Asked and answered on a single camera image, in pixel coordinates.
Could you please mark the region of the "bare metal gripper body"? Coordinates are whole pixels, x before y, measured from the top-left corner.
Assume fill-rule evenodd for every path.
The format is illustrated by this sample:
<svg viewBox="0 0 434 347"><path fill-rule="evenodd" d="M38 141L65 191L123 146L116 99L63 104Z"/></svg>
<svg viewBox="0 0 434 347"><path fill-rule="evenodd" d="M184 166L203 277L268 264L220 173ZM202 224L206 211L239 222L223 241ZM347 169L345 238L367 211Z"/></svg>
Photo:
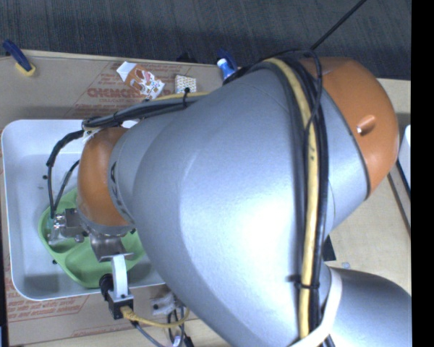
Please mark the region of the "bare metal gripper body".
<svg viewBox="0 0 434 347"><path fill-rule="evenodd" d="M131 258L122 238L133 230L127 226L105 226L89 220L77 208L66 208L47 220L46 241L56 253L67 252L78 244L89 244L98 262L109 261L114 255Z"/></svg>

